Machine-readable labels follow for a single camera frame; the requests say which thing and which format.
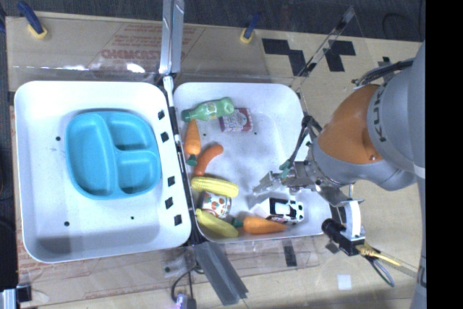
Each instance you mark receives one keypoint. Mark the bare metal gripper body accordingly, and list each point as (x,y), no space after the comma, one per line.
(303,174)

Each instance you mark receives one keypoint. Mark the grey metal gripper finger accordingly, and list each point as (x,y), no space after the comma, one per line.
(270,176)
(261,187)

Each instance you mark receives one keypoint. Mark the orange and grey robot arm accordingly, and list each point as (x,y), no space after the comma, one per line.
(394,126)

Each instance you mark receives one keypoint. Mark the orange carrot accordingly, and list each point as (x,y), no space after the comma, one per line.
(192,141)
(262,225)

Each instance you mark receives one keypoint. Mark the yellow corn cob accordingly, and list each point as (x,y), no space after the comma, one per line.
(215,186)

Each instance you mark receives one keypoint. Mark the white can orange print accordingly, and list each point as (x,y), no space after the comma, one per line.
(215,204)

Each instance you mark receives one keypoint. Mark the yellow banana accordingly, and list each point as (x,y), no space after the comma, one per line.
(217,224)

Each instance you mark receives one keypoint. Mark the orange sausage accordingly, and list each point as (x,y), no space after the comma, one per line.
(208,157)

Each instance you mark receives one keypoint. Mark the white plastic tray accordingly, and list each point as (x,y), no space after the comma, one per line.
(275,112)
(43,155)

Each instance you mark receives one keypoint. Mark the red and white carton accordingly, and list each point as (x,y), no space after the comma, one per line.
(236,120)

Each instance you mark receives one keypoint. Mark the thin black and white rod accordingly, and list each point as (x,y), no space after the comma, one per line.
(179,155)

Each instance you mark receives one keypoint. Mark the green plastic bottle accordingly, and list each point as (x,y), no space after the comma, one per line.
(210,110)

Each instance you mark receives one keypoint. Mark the brown cardboard board red print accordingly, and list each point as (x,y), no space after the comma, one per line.
(224,47)

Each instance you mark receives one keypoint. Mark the blue divided plate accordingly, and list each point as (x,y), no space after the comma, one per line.
(108,155)

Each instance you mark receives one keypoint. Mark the black cylinder on white bracket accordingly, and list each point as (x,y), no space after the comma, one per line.
(350,228)

